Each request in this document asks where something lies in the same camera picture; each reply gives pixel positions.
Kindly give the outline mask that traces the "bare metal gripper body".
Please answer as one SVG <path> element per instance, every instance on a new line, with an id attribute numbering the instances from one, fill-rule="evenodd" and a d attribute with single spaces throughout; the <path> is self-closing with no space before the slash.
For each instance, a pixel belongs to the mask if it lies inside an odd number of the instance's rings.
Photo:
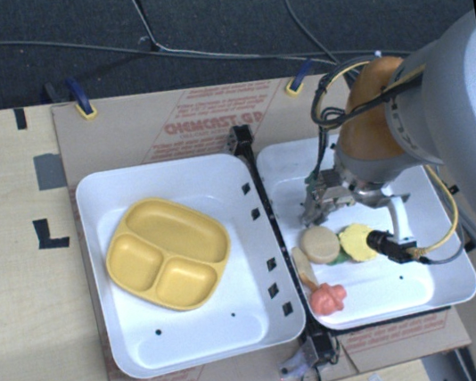
<path id="1" fill-rule="evenodd" d="M 364 181 L 342 167 L 312 171 L 307 182 L 313 219 L 327 218 L 356 203 L 370 208 L 386 204 L 382 183 Z"/>

